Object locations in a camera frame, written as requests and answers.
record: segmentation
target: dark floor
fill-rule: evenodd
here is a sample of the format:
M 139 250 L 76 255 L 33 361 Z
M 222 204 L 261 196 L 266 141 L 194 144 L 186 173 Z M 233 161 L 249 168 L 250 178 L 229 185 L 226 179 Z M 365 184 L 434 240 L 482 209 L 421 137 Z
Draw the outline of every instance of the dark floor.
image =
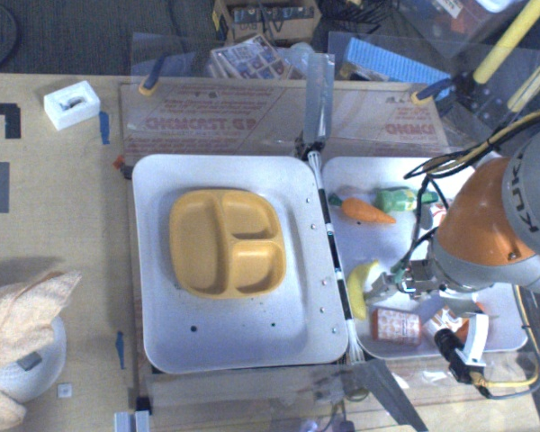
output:
M 0 0 L 0 72 L 129 75 L 136 62 L 136 33 L 214 41 L 211 15 L 212 0 Z M 340 26 L 328 20 L 320 24 L 314 48 L 327 49 L 331 29 Z M 503 30 L 484 43 L 493 43 Z M 418 37 L 395 10 L 376 33 Z M 540 20 L 519 47 L 540 50 Z M 533 105 L 540 106 L 540 95 Z M 533 300 L 530 304 L 540 327 L 540 297 L 537 307 Z M 540 391 L 535 398 L 540 407 Z

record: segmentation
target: brown divided tray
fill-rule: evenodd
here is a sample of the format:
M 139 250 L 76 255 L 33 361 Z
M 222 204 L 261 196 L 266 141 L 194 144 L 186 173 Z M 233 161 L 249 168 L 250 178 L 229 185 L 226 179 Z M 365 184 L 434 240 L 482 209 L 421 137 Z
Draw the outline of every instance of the brown divided tray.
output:
M 170 211 L 170 253 L 188 292 L 212 299 L 269 293 L 284 279 L 280 221 L 265 198 L 205 189 L 182 195 Z

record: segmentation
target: white round object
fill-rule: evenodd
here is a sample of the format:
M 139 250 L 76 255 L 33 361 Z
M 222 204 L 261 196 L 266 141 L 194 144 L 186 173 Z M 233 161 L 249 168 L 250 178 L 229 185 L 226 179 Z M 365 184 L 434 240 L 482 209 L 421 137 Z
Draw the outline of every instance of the white round object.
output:
M 66 362 L 66 331 L 60 317 L 52 321 L 54 342 L 36 352 L 41 362 L 25 371 L 16 362 L 0 368 L 0 390 L 25 403 L 42 395 L 60 376 Z

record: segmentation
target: white tray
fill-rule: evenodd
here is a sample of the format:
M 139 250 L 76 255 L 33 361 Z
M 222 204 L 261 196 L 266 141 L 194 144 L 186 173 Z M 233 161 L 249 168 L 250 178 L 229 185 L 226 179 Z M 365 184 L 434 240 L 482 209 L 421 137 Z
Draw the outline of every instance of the white tray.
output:
M 160 371 L 330 363 L 347 349 L 320 199 L 293 157 L 153 155 L 134 167 L 144 347 Z M 176 282 L 168 216 L 182 194 L 234 188 L 265 197 L 280 219 L 286 276 L 256 298 L 211 300 Z
M 424 161 L 424 158 L 405 157 L 335 157 L 323 168 L 324 186 L 327 195 L 335 192 L 342 199 L 355 196 L 372 203 L 378 189 L 407 186 L 418 190 L 422 183 L 421 176 L 409 180 L 404 180 L 403 176 Z M 457 175 L 440 179 L 438 183 L 445 197 L 454 198 L 472 173 L 473 170 L 468 168 Z M 355 266 L 374 259 L 380 261 L 381 271 L 388 272 L 410 247 L 414 228 L 413 211 L 393 212 L 397 222 L 392 225 L 357 224 L 336 207 L 330 207 L 330 214 L 336 232 L 338 254 L 346 276 Z M 415 251 L 412 259 L 423 259 L 426 253 L 427 245 L 424 244 Z M 498 283 L 482 290 L 476 293 L 476 301 L 484 305 L 490 316 L 487 351 L 517 350 L 526 343 L 527 338 L 521 328 L 511 285 Z M 413 311 L 424 322 L 442 308 L 444 303 L 435 296 L 419 304 L 406 294 L 396 293 L 386 301 L 377 302 L 376 306 Z M 373 310 L 374 306 L 369 309 L 369 313 Z M 356 320 L 356 330 L 364 348 L 379 358 L 439 354 L 434 342 L 425 337 L 419 346 L 404 346 L 372 339 L 369 318 Z

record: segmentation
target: green bottle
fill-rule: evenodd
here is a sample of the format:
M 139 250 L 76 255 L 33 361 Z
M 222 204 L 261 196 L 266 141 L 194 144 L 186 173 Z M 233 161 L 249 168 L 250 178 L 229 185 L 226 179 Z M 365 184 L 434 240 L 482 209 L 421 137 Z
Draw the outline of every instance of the green bottle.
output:
M 411 212 L 416 208 L 417 191 L 407 188 L 381 190 L 376 194 L 374 206 L 383 212 Z M 436 203 L 438 194 L 424 192 L 422 203 Z

